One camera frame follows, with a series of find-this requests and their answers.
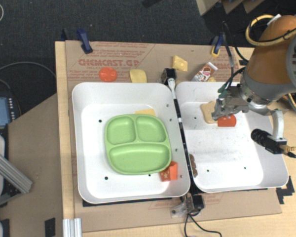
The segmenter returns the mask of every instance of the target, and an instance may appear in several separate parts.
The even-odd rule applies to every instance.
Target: divided green plate
[[[160,172],[171,162],[167,130],[155,116],[127,114],[111,118],[105,127],[105,145],[111,167],[122,174]]]

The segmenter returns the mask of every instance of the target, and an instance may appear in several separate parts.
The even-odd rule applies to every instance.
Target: yellow cable
[[[262,15],[260,17],[255,18],[254,20],[251,21],[250,25],[247,27],[246,29],[246,39],[247,41],[255,46],[271,46],[271,45],[275,45],[278,43],[283,42],[284,40],[289,39],[291,36],[296,34],[296,29],[294,29],[293,31],[288,32],[287,34],[285,34],[284,36],[282,36],[282,38],[280,39],[276,39],[276,40],[272,40],[272,41],[267,41],[267,42],[260,42],[260,41],[255,41],[253,39],[250,38],[250,31],[249,29],[255,25],[258,21],[260,21],[261,19],[272,19],[274,16],[273,15]]]

